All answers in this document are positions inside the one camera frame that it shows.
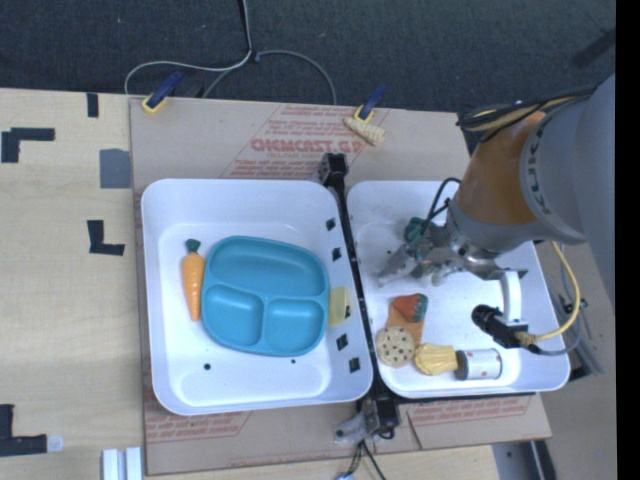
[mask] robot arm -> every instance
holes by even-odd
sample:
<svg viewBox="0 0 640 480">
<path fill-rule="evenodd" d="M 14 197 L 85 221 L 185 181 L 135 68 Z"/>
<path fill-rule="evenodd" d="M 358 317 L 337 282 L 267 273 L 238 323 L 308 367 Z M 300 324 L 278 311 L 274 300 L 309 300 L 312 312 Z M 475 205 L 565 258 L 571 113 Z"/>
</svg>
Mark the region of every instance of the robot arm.
<svg viewBox="0 0 640 480">
<path fill-rule="evenodd" d="M 380 283 L 410 272 L 434 284 L 457 271 L 499 279 L 505 269 L 495 259 L 523 242 L 588 242 L 614 303 L 615 75 L 595 91 L 480 111 L 460 125 L 487 133 L 446 223 L 431 222 L 444 210 L 436 196 L 425 219 L 408 223 Z"/>
</svg>

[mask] small can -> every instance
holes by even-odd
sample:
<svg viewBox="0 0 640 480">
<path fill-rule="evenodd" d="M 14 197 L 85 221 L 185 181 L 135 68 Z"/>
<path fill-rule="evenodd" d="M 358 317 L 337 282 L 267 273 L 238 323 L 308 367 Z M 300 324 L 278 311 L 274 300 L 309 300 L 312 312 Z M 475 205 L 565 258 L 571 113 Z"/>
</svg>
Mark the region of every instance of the small can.
<svg viewBox="0 0 640 480">
<path fill-rule="evenodd" d="M 494 348 L 456 350 L 456 359 L 454 375 L 459 380 L 497 379 L 502 373 L 502 357 Z"/>
</svg>

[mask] black cable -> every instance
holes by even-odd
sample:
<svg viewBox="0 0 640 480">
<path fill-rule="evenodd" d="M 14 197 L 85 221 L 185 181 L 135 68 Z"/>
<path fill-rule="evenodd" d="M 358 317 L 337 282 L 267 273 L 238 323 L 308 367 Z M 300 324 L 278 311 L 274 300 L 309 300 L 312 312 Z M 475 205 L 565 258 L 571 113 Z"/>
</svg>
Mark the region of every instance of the black cable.
<svg viewBox="0 0 640 480">
<path fill-rule="evenodd" d="M 236 0 L 240 7 L 240 18 L 242 19 L 242 27 L 244 28 L 244 35 L 247 41 L 247 50 L 253 50 L 253 43 L 251 41 L 251 27 L 249 26 L 249 9 L 247 8 L 247 0 Z"/>
<path fill-rule="evenodd" d="M 395 435 L 396 435 L 396 431 L 393 428 L 390 428 L 386 432 L 378 432 L 378 436 L 380 436 L 381 439 L 386 439 L 387 441 L 390 441 L 391 439 L 393 439 Z"/>
<path fill-rule="evenodd" d="M 360 466 L 360 462 L 362 461 L 362 449 L 363 448 L 364 448 L 364 451 L 366 452 L 367 456 L 369 457 L 369 460 L 371 460 L 371 463 L 373 464 L 373 467 L 375 468 L 376 472 L 378 473 L 378 476 L 380 477 L 380 480 L 386 480 L 384 474 L 382 473 L 382 470 L 380 469 L 380 466 L 378 466 L 378 463 L 373 458 L 373 455 L 369 451 L 369 448 L 367 447 L 367 443 L 366 443 L 366 441 L 364 439 L 358 443 L 358 446 L 356 446 L 356 451 L 355 451 L 355 453 L 353 455 L 353 459 L 351 459 L 351 464 L 349 465 L 349 469 L 347 469 L 344 473 L 342 473 L 338 477 L 338 480 L 343 480 L 343 479 L 346 479 L 346 478 L 350 478 L 351 475 L 353 475 L 356 472 L 356 470 Z"/>
<path fill-rule="evenodd" d="M 509 121 L 505 124 L 503 124 L 502 126 L 499 126 L 498 128 L 496 128 L 495 130 L 493 130 L 489 135 L 487 135 L 486 137 L 482 137 L 478 142 L 480 144 L 482 144 L 483 142 L 489 142 L 491 139 L 493 139 L 496 135 L 498 135 L 498 133 L 500 133 L 502 130 L 509 128 L 510 126 L 513 126 L 516 123 L 519 123 L 520 121 L 526 119 L 527 117 L 529 117 L 530 115 L 536 113 L 538 110 L 540 110 L 542 107 L 545 106 L 546 103 L 539 103 L 538 105 L 536 105 L 535 107 L 533 107 L 531 110 L 529 110 L 528 112 L 524 113 L 523 115 L 513 119 L 512 121 Z"/>
<path fill-rule="evenodd" d="M 487 127 L 499 119 L 502 119 L 518 110 L 526 109 L 527 107 L 537 107 L 539 105 L 544 107 L 589 96 L 597 89 L 598 85 L 599 84 L 590 84 L 582 87 L 576 87 L 556 94 L 534 98 L 529 101 L 519 100 L 512 104 L 476 108 L 472 112 L 462 115 L 456 125 L 460 126 L 460 128 L 465 131 L 479 131 L 479 129 L 486 130 L 488 129 Z"/>
<path fill-rule="evenodd" d="M 385 476 L 382 474 L 382 471 L 380 470 L 380 467 L 378 466 L 378 463 L 376 462 L 376 460 L 373 458 L 373 455 L 369 451 L 366 441 L 362 441 L 362 445 L 364 447 L 364 451 L 367 452 L 367 455 L 369 456 L 369 460 L 371 460 L 373 467 L 376 468 L 376 472 L 378 473 L 378 476 L 380 476 L 380 479 L 386 480 Z"/>
<path fill-rule="evenodd" d="M 442 196 L 442 192 L 444 190 L 444 188 L 447 186 L 448 183 L 451 182 L 455 182 L 460 184 L 460 180 L 458 178 L 454 178 L 454 177 L 449 177 L 446 178 L 438 187 L 438 191 L 436 192 L 435 197 L 433 198 L 433 201 L 431 202 L 431 208 L 429 208 L 429 213 L 427 214 L 427 218 L 420 224 L 420 232 L 421 234 L 424 234 L 424 232 L 426 231 L 427 227 L 429 226 L 429 224 L 431 223 L 431 221 L 433 220 L 433 218 L 437 215 L 437 213 L 440 213 L 443 208 L 440 208 L 437 213 L 436 213 L 436 205 L 438 204 L 438 201 L 440 200 L 440 197 Z"/>
</svg>

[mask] toy cookie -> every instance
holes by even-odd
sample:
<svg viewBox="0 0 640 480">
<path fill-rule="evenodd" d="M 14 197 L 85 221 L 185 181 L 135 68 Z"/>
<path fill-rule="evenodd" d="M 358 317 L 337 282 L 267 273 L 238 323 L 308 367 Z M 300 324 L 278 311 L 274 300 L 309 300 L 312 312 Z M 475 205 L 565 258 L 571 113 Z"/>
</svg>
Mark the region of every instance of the toy cookie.
<svg viewBox="0 0 640 480">
<path fill-rule="evenodd" d="M 399 368 L 413 359 L 413 340 L 403 327 L 384 327 L 376 335 L 375 345 L 380 362 L 387 366 Z"/>
</svg>

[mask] black object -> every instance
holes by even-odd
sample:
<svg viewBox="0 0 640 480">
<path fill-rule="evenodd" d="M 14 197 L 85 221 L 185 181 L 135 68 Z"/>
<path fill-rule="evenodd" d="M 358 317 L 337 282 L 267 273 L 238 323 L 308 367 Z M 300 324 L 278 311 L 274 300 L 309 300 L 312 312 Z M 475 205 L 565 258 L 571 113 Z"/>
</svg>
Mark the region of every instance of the black object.
<svg viewBox="0 0 640 480">
<path fill-rule="evenodd" d="M 474 308 L 471 312 L 471 320 L 484 332 L 493 336 L 493 340 L 504 348 L 521 347 L 522 344 L 515 333 L 526 332 L 529 328 L 527 324 L 506 321 L 498 308 L 485 304 Z"/>
<path fill-rule="evenodd" d="M 91 240 L 90 253 L 110 254 L 112 256 L 122 256 L 124 254 L 124 244 L 104 243 L 104 221 L 88 220 L 89 239 Z"/>
<path fill-rule="evenodd" d="M 2 163 L 18 163 L 21 140 L 52 141 L 55 136 L 54 128 L 11 128 L 9 132 L 2 132 Z"/>
<path fill-rule="evenodd" d="M 342 350 L 349 344 L 349 340 L 347 339 L 347 335 L 343 334 L 336 340 L 336 345 L 338 346 L 338 350 Z"/>
<path fill-rule="evenodd" d="M 95 92 L 87 93 L 87 117 L 98 118 L 100 107 L 98 105 L 98 95 Z"/>
<path fill-rule="evenodd" d="M 610 48 L 616 45 L 616 28 L 604 32 L 602 36 L 592 42 L 584 50 L 579 51 L 573 57 L 571 62 L 574 66 L 584 69 L 598 57 L 604 54 Z"/>
<path fill-rule="evenodd" d="M 364 288 L 362 287 L 362 279 L 358 270 L 358 258 L 356 257 L 355 241 L 351 231 L 351 223 L 349 221 L 349 210 L 347 208 L 347 199 L 345 194 L 345 176 L 349 172 L 346 157 L 343 153 L 326 153 L 322 159 L 320 166 L 320 176 L 323 184 L 327 188 L 333 189 L 337 198 L 338 208 L 340 211 L 340 223 L 344 234 L 349 260 L 351 262 L 351 273 L 355 282 L 356 292 L 358 294 L 358 304 L 362 314 L 362 322 L 364 324 L 365 336 L 367 338 L 367 346 L 369 355 L 371 356 L 371 365 L 373 367 L 373 384 L 369 392 L 361 401 L 360 407 L 367 407 L 369 415 L 375 415 L 377 419 L 377 434 L 393 433 L 393 429 L 400 424 L 400 411 L 398 410 L 397 399 L 394 393 L 385 385 L 380 376 L 378 362 L 376 359 L 375 345 L 373 343 L 373 335 L 369 326 L 369 317 L 364 298 Z M 353 372 L 353 359 L 349 362 L 350 371 Z"/>
<path fill-rule="evenodd" d="M 47 436 L 14 436 L 11 430 L 13 424 L 13 405 L 0 405 L 0 457 L 12 455 L 32 455 L 47 452 Z"/>
<path fill-rule="evenodd" d="M 360 369 L 360 359 L 353 357 L 349 359 L 349 373 L 357 372 Z"/>
</svg>

